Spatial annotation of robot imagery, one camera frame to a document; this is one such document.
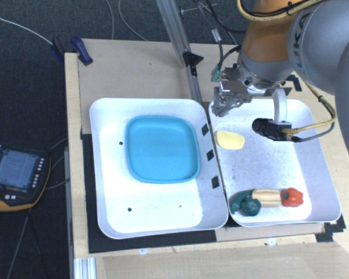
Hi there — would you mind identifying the green toy broccoli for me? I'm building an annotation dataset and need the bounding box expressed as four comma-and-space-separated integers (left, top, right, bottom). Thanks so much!
239, 198, 262, 217

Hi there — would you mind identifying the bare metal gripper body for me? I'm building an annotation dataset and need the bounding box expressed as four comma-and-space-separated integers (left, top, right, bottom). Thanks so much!
213, 63, 281, 105

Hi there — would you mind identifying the yellow toy food piece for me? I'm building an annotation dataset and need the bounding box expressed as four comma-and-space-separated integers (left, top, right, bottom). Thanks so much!
215, 130, 246, 151

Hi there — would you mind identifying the white plastic tray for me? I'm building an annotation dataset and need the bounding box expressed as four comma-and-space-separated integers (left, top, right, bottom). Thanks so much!
208, 97, 342, 228
89, 97, 230, 240

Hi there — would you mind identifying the black cylinder on white bracket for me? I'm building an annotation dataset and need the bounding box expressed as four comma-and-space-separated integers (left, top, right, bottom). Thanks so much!
251, 87, 293, 142

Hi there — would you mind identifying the beige toy bread roll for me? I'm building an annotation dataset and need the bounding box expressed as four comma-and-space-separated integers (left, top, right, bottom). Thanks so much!
251, 188, 282, 208

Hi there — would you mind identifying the blue plate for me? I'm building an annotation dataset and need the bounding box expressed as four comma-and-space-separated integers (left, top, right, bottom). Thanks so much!
124, 115, 201, 185

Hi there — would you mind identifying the red toy bell pepper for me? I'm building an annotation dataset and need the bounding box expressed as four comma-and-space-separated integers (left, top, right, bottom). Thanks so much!
280, 187, 304, 208

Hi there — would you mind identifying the dark green toy vegetable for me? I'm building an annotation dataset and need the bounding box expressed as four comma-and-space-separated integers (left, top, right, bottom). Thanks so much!
229, 189, 253, 214

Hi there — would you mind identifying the pale wood board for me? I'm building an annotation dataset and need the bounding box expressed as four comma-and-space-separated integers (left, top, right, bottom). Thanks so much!
77, 38, 349, 245

